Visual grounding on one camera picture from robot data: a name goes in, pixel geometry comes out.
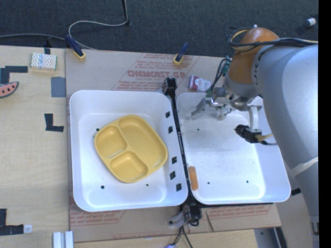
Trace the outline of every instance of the toy watermelon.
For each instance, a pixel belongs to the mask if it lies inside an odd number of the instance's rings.
[[[0,98],[7,97],[15,92],[19,82],[11,82],[7,84],[0,84]]]

